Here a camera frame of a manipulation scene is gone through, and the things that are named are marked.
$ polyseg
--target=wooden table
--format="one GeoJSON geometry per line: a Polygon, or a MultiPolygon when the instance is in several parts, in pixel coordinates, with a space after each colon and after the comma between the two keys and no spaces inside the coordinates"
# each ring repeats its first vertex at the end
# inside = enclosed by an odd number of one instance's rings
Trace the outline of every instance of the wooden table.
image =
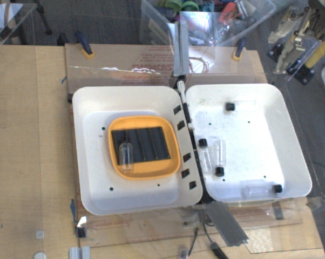
{"type": "MultiPolygon", "coordinates": [[[[259,63],[255,51],[248,54],[259,63]]],[[[0,48],[0,259],[33,258],[38,251],[68,258],[69,248],[80,245],[70,209],[76,183],[66,74],[64,47],[0,48]]],[[[228,258],[325,258],[305,199],[297,203],[301,223],[246,230],[247,245],[223,248],[228,258]]],[[[212,238],[224,246],[220,236],[212,238]]],[[[191,242],[91,248],[91,258],[176,258],[171,246],[191,242]]],[[[200,235],[190,258],[215,258],[208,244],[200,235]]]]}

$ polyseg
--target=cable connector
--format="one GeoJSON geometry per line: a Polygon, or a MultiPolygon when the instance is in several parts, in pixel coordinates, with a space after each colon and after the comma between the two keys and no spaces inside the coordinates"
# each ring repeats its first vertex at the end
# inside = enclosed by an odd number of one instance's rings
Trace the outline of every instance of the cable connector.
{"type": "Polygon", "coordinates": [[[214,255],[219,259],[228,259],[225,253],[220,249],[219,245],[215,242],[211,244],[211,250],[214,255]]]}

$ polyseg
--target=yellow tube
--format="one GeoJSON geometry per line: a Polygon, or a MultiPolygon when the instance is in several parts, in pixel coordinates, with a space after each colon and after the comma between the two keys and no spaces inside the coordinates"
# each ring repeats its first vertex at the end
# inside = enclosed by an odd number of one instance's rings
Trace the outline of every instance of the yellow tube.
{"type": "Polygon", "coordinates": [[[314,65],[325,55],[325,41],[317,47],[314,53],[307,59],[305,66],[309,69],[313,68],[314,65]]]}

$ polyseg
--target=gray floor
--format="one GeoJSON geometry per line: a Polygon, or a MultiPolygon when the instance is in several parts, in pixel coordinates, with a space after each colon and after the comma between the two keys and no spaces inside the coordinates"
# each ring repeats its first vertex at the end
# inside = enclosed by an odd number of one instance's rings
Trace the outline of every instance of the gray floor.
{"type": "MultiPolygon", "coordinates": [[[[16,0],[32,3],[32,0],[16,0]]],[[[66,33],[70,42],[76,42],[74,32],[82,31],[90,43],[139,44],[140,0],[40,0],[53,30],[47,36],[36,13],[27,22],[26,34],[30,44],[56,45],[60,33],[66,33]]],[[[304,8],[308,0],[294,5],[304,8]]],[[[258,50],[269,83],[279,87],[294,123],[302,146],[313,189],[309,194],[310,207],[325,249],[325,86],[321,71],[325,56],[314,66],[315,77],[303,86],[296,79],[286,83],[284,75],[273,74],[275,62],[267,53],[273,47],[267,39],[284,15],[281,11],[258,26],[247,37],[247,48],[258,50]]]]}

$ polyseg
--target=white plastic tray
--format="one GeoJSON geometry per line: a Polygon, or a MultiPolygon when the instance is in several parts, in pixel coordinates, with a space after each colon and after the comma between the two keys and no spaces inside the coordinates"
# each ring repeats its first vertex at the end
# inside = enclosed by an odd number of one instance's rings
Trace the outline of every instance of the white plastic tray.
{"type": "Polygon", "coordinates": [[[226,142],[225,176],[205,175],[217,201],[268,200],[307,195],[312,181],[280,91],[268,84],[195,85],[186,99],[195,138],[226,142]],[[225,110],[227,102],[235,111],[225,110]],[[246,187],[280,184],[280,194],[255,197],[246,187]]]}
{"type": "Polygon", "coordinates": [[[196,204],[202,186],[183,110],[175,90],[164,86],[85,87],[72,98],[81,198],[92,214],[107,215],[196,204]],[[107,128],[118,117],[157,115],[175,130],[181,167],[172,176],[153,180],[126,180],[112,167],[107,128]],[[177,130],[180,121],[185,127],[177,130]],[[185,154],[191,158],[183,162],[185,154]],[[182,178],[181,172],[189,169],[182,178]],[[196,187],[190,189],[190,183],[196,187]]]}

